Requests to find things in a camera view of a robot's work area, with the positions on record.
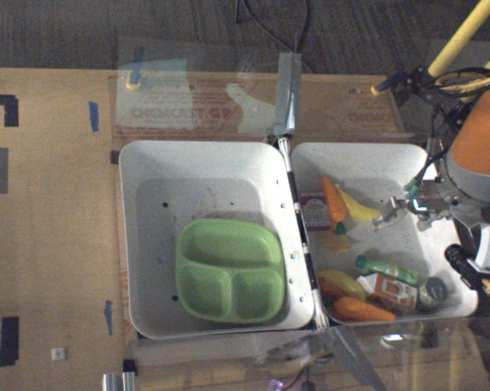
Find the toy carrot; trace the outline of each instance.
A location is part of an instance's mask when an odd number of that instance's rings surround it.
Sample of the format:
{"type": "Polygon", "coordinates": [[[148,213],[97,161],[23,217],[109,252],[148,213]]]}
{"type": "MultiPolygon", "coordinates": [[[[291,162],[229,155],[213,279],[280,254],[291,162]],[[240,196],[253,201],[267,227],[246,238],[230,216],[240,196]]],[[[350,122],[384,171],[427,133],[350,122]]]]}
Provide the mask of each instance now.
{"type": "Polygon", "coordinates": [[[333,309],[340,319],[360,320],[365,322],[394,321],[396,316],[375,305],[357,300],[354,297],[341,297],[333,303],[333,309]]]}
{"type": "Polygon", "coordinates": [[[324,197],[326,197],[326,204],[328,205],[329,219],[332,225],[335,226],[335,233],[344,235],[346,233],[346,227],[343,221],[348,214],[348,208],[344,199],[337,191],[337,188],[328,180],[328,177],[323,175],[322,180],[324,197]]]}

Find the toy banana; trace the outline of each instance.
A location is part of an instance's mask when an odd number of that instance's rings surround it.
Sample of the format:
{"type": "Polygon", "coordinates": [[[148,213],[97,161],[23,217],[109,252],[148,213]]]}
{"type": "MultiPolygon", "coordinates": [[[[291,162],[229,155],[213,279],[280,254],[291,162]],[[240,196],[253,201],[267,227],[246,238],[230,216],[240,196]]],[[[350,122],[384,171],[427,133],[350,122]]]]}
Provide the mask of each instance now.
{"type": "Polygon", "coordinates": [[[355,220],[361,220],[362,222],[371,222],[372,219],[378,217],[381,213],[379,209],[374,209],[372,207],[367,207],[357,202],[353,197],[348,195],[346,192],[339,188],[339,185],[336,184],[335,187],[342,199],[346,203],[346,207],[348,212],[355,220]]]}
{"type": "Polygon", "coordinates": [[[350,275],[341,272],[340,270],[334,270],[331,268],[328,270],[322,270],[319,274],[317,274],[317,279],[320,279],[321,284],[323,284],[323,280],[325,283],[331,283],[349,297],[355,297],[361,301],[366,300],[366,291],[362,288],[362,285],[360,285],[360,283],[358,283],[350,275]]]}

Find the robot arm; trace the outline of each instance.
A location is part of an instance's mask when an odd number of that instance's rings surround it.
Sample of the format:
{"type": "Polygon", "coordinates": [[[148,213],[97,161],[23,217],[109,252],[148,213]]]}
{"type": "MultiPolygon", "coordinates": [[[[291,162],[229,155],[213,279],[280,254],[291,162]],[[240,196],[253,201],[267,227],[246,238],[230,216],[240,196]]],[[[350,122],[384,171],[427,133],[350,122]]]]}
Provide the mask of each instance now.
{"type": "Polygon", "coordinates": [[[446,258],[470,288],[478,289],[482,279],[490,279],[490,90],[480,96],[451,147],[431,158],[437,177],[419,178],[405,200],[392,197],[373,219],[373,228],[391,224],[406,211],[417,215],[419,230],[440,218],[454,219],[468,233],[478,233],[478,245],[475,253],[453,245],[446,258]]]}

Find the green plate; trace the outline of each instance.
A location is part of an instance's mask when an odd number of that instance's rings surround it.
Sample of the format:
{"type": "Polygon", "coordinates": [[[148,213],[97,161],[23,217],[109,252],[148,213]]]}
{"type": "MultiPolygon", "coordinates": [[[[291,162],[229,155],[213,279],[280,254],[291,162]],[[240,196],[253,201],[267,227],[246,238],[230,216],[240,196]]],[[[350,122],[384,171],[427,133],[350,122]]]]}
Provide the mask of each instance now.
{"type": "Polygon", "coordinates": [[[285,296],[280,241],[265,227],[227,219],[187,224],[176,246],[179,300],[192,315],[224,323],[262,323],[285,296]]]}

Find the metal bracket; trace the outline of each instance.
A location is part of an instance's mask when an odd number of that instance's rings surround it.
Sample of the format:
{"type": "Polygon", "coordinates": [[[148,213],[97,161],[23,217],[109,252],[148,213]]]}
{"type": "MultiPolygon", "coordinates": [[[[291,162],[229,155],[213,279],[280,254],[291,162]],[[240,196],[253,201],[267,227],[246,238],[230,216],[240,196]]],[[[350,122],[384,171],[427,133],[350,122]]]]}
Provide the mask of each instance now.
{"type": "Polygon", "coordinates": [[[136,374],[123,372],[121,375],[104,374],[103,391],[136,391],[136,374]]]}
{"type": "Polygon", "coordinates": [[[398,217],[402,217],[406,208],[407,200],[397,200],[392,196],[381,209],[381,214],[372,220],[372,228],[377,231],[383,227],[393,224],[398,217]]]}
{"type": "Polygon", "coordinates": [[[482,275],[490,275],[490,225],[481,230],[480,247],[474,260],[467,260],[482,275]]]}
{"type": "Polygon", "coordinates": [[[327,336],[323,335],[322,337],[328,342],[329,350],[360,385],[369,385],[377,391],[387,391],[381,378],[364,356],[362,349],[357,345],[355,338],[346,326],[336,326],[326,333],[327,336]]]}
{"type": "Polygon", "coordinates": [[[301,54],[293,52],[279,54],[277,71],[276,120],[273,134],[283,136],[294,134],[298,128],[301,92],[301,54]]]}

